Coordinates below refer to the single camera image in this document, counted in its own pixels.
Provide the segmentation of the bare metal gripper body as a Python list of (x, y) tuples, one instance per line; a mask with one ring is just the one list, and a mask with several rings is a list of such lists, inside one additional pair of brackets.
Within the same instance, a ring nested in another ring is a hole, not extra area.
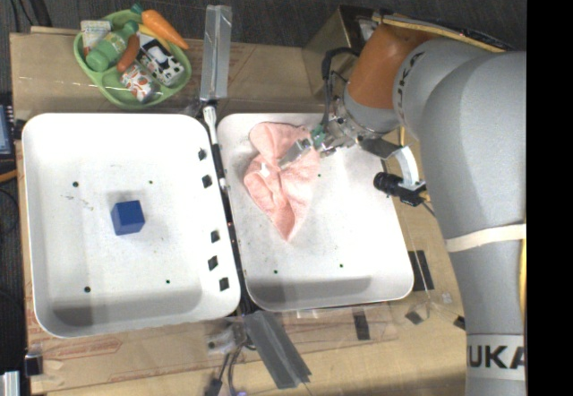
[(328, 116), (311, 130), (313, 148), (321, 158), (333, 155), (341, 148), (357, 144), (361, 126), (352, 118)]

